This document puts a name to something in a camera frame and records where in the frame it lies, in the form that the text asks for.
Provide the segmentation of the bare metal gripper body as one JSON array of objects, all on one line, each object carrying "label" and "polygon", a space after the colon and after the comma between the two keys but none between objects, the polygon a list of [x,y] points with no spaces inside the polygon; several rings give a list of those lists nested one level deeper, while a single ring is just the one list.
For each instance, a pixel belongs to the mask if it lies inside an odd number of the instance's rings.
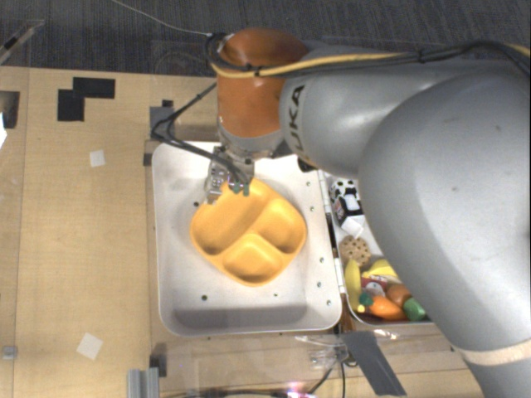
[{"label": "bare metal gripper body", "polygon": [[238,148],[215,146],[204,184],[206,193],[221,193],[222,186],[234,193],[249,193],[254,177],[251,154]]}]

